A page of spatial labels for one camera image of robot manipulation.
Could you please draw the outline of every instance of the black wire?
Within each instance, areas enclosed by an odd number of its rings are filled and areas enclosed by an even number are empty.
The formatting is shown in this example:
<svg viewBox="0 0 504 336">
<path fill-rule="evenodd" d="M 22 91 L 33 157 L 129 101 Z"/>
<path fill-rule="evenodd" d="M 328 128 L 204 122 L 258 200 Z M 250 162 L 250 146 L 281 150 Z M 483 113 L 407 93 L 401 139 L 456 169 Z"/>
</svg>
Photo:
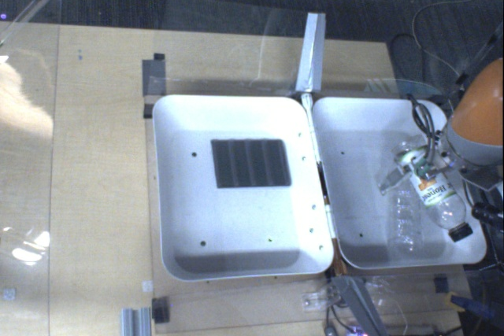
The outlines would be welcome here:
<svg viewBox="0 0 504 336">
<path fill-rule="evenodd" d="M 465 195 L 465 200 L 469 203 L 471 207 L 474 207 L 473 200 L 469 197 L 469 189 L 467 189 L 467 182 L 464 180 L 462 181 L 462 185 L 464 187 L 464 195 Z"/>
<path fill-rule="evenodd" d="M 330 310 L 329 307 L 325 310 L 325 326 L 326 327 L 329 326 L 329 310 Z"/>
<path fill-rule="evenodd" d="M 341 320 L 338 318 L 338 316 L 336 315 L 336 310 L 334 309 L 334 305 L 331 305 L 331 311 L 332 311 L 332 315 L 334 315 L 334 319 L 336 319 L 336 321 L 338 321 L 338 323 L 344 327 L 346 330 L 348 330 L 349 332 L 352 332 L 354 333 L 355 329 L 352 329 L 351 327 L 349 327 L 348 325 L 345 325 L 343 322 L 341 322 Z"/>
<path fill-rule="evenodd" d="M 432 119 L 432 115 L 427 109 L 427 107 L 417 99 L 408 94 L 407 98 L 411 101 L 412 104 L 412 114 L 413 120 L 418 128 L 425 133 L 427 136 L 427 151 L 425 153 L 425 159 L 428 164 L 432 164 L 434 160 L 434 152 L 435 152 L 435 128 L 434 128 L 434 120 Z"/>
</svg>

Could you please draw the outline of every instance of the black cable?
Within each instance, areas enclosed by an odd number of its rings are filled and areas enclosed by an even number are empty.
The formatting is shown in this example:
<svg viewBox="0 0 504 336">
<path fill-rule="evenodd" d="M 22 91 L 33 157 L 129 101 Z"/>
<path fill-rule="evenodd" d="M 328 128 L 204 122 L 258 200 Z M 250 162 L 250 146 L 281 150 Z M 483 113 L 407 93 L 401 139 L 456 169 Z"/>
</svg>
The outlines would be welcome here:
<svg viewBox="0 0 504 336">
<path fill-rule="evenodd" d="M 334 315 L 334 319 L 336 319 L 336 321 L 342 326 L 344 327 L 346 330 L 348 330 L 349 332 L 352 332 L 354 333 L 355 332 L 355 329 L 352 329 L 351 327 L 349 327 L 348 325 L 345 325 L 343 322 L 341 322 L 341 320 L 338 318 L 338 316 L 336 315 L 336 310 L 334 309 L 334 305 L 331 305 L 331 311 L 332 311 L 332 315 Z"/>
<path fill-rule="evenodd" d="M 469 189 L 465 180 L 462 181 L 462 186 L 464 187 L 465 200 L 469 203 L 469 206 L 474 207 L 473 200 L 469 197 Z"/>
<path fill-rule="evenodd" d="M 427 136 L 428 143 L 425 159 L 427 160 L 428 164 L 432 164 L 435 153 L 435 128 L 432 115 L 427 107 L 418 102 L 413 95 L 408 94 L 407 98 L 411 101 L 412 104 L 412 114 L 415 124 Z"/>
<path fill-rule="evenodd" d="M 411 33 L 413 34 L 413 37 L 415 38 L 415 42 L 417 43 L 417 46 L 423 50 L 427 55 L 431 56 L 431 57 L 434 57 L 435 59 L 437 59 L 438 61 L 441 61 L 443 62 L 446 66 L 448 66 L 456 75 L 457 77 L 460 77 L 460 73 L 458 73 L 458 71 L 450 64 L 448 63 L 447 61 L 445 61 L 444 59 L 442 59 L 441 57 L 435 55 L 435 54 L 432 54 L 431 52 L 427 51 L 420 43 L 420 41 L 418 40 L 418 36 L 417 36 L 417 33 L 416 33 L 416 29 L 415 29 L 415 23 L 417 21 L 417 18 L 418 16 L 420 15 L 420 13 L 422 13 L 424 10 L 426 9 L 429 9 L 433 6 L 441 6 L 441 5 L 457 5 L 457 4 L 462 4 L 462 3 L 467 3 L 467 2 L 472 2 L 472 1 L 475 1 L 475 0 L 449 0 L 449 1 L 442 1 L 442 2 L 436 2 L 436 3 L 431 3 L 429 5 L 426 5 L 424 7 L 421 7 L 416 13 L 415 15 L 413 16 L 413 19 L 411 21 Z"/>
<path fill-rule="evenodd" d="M 326 327 L 329 326 L 329 310 L 330 310 L 329 307 L 325 310 L 325 326 Z"/>
</svg>

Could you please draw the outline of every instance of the white tray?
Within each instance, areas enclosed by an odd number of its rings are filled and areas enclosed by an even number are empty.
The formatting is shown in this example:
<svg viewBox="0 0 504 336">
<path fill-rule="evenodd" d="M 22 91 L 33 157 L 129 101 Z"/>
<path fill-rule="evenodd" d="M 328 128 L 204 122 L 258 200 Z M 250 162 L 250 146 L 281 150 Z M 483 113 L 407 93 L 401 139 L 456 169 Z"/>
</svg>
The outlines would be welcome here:
<svg viewBox="0 0 504 336">
<path fill-rule="evenodd" d="M 289 98 L 170 95 L 154 107 L 161 255 L 181 280 L 323 272 L 332 239 L 304 109 Z M 279 139 L 290 186 L 218 188 L 212 140 Z"/>
<path fill-rule="evenodd" d="M 424 102 L 435 128 L 446 123 L 443 111 Z M 424 252 L 413 257 L 393 257 L 387 248 L 387 196 L 378 191 L 377 179 L 391 168 L 391 150 L 421 132 L 406 100 L 375 98 L 322 98 L 315 103 L 313 120 L 321 150 L 329 200 L 335 217 L 339 248 L 356 268 L 382 269 L 473 264 L 481 261 L 487 244 L 480 223 L 469 207 L 466 221 L 474 233 L 453 242 L 448 231 L 437 227 L 422 211 Z M 450 177 L 459 194 L 459 175 Z"/>
</svg>

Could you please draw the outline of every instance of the bottle label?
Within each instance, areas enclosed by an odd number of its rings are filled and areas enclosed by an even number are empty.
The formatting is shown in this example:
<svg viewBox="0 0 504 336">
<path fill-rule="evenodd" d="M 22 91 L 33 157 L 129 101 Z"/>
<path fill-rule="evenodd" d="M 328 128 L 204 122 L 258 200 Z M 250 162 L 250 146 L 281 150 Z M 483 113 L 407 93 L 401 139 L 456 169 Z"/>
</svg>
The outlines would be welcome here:
<svg viewBox="0 0 504 336">
<path fill-rule="evenodd" d="M 444 174 L 438 174 L 430 180 L 422 179 L 414 174 L 413 161 L 424 154 L 424 148 L 411 150 L 402 156 L 400 163 L 412 168 L 409 180 L 426 207 L 437 205 L 441 201 L 456 194 L 453 186 Z"/>
<path fill-rule="evenodd" d="M 418 196 L 426 207 L 437 205 L 455 194 L 453 186 L 445 180 L 443 174 L 437 175 L 429 181 L 411 175 L 409 180 L 415 186 Z"/>
</svg>

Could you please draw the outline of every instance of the metal bracket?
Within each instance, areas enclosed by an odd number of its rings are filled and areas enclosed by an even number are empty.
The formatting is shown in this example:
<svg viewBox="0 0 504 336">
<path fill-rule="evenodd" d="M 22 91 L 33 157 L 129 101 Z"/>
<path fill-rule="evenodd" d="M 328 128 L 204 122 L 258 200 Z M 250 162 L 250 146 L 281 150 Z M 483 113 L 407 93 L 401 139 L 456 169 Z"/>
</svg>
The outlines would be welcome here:
<svg viewBox="0 0 504 336">
<path fill-rule="evenodd" d="M 301 94 L 301 105 L 305 109 L 306 117 L 308 118 L 309 136 L 312 139 L 313 154 L 317 165 L 321 165 L 321 152 L 318 148 L 317 135 L 315 133 L 315 124 L 313 123 L 313 99 L 312 94 Z"/>
<path fill-rule="evenodd" d="M 331 238 L 333 238 L 333 239 L 337 238 L 336 224 L 334 222 L 334 214 L 332 213 L 331 205 L 325 206 L 325 215 L 327 216 L 327 219 L 328 219 L 329 234 L 331 234 Z"/>
<path fill-rule="evenodd" d="M 166 61 L 164 54 L 142 61 L 143 119 L 151 119 L 154 104 L 166 95 Z"/>
<path fill-rule="evenodd" d="M 459 172 L 466 182 L 487 192 L 496 188 L 502 181 L 493 167 L 482 167 L 474 171 Z"/>
<path fill-rule="evenodd" d="M 305 312 L 324 311 L 325 309 L 343 301 L 332 282 L 328 282 L 315 293 L 301 295 L 302 307 Z"/>
<path fill-rule="evenodd" d="M 302 43 L 296 91 L 311 93 L 322 86 L 322 61 L 324 60 L 325 14 L 309 13 Z"/>
<path fill-rule="evenodd" d="M 150 308 L 125 308 L 120 313 L 121 336 L 151 336 Z"/>
<path fill-rule="evenodd" d="M 168 323 L 170 321 L 168 297 L 152 299 L 152 319 L 154 323 Z"/>
<path fill-rule="evenodd" d="M 388 336 L 387 329 L 376 310 L 364 281 L 349 276 L 332 279 L 339 295 L 348 304 L 355 319 L 369 336 Z"/>
</svg>

